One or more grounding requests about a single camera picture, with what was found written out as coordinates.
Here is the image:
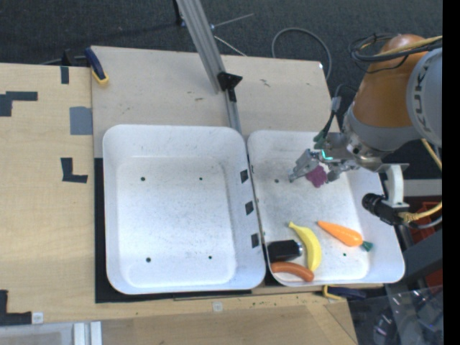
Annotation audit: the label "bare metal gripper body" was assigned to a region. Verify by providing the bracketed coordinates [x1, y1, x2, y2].
[316, 132, 385, 173]

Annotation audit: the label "purple grapes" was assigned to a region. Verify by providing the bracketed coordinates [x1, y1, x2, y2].
[305, 165, 329, 188]

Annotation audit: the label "white plastic tray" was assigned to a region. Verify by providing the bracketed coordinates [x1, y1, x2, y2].
[102, 123, 267, 296]
[247, 129, 407, 288]

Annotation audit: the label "orange carrot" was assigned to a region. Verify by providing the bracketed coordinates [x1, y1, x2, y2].
[317, 220, 374, 252]

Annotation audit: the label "yellow banana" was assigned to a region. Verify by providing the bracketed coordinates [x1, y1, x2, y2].
[287, 221, 323, 273]

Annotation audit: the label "black block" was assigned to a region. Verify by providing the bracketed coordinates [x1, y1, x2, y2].
[267, 239, 303, 262]

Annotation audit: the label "red sausage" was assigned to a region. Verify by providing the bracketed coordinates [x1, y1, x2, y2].
[270, 261, 316, 283]

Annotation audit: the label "pale wood board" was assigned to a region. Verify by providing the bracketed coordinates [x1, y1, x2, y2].
[90, 45, 385, 301]

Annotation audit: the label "black cylinder on white bracket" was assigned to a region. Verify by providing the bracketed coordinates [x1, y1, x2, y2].
[362, 162, 411, 227]

